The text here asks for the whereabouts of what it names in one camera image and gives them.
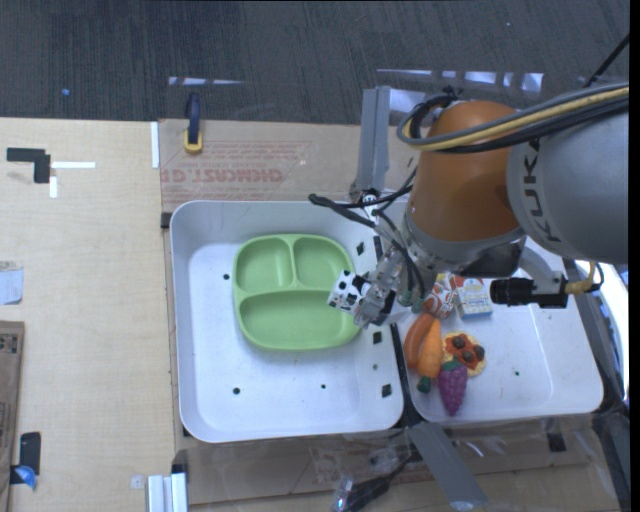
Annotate purple grapes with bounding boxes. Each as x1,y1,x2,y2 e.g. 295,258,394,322
437,359,470,418

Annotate thin black rod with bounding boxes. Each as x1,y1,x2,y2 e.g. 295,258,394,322
396,323,413,429

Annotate blue and white carton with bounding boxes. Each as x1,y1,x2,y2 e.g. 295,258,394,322
453,276,494,321

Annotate orange sausage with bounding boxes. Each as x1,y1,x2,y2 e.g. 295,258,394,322
402,311,437,371

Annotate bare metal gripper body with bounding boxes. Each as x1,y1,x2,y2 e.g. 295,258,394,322
367,245,420,307

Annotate pizza slice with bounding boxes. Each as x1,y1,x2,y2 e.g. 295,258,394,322
441,330,488,378

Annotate orange carrot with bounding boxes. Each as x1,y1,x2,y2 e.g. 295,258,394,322
415,317,445,395

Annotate green divided plate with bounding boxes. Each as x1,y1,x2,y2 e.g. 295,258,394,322
231,233,363,352

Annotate white plastic tray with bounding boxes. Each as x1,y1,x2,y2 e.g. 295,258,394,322
168,199,406,444
388,199,606,427

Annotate black and white cow-print carton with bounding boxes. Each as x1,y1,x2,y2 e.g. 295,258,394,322
326,269,372,314

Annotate orange and white carton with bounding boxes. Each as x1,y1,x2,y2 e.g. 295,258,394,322
421,272,460,321

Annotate black cylinder on white bracket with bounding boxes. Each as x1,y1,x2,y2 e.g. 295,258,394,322
489,245,570,310

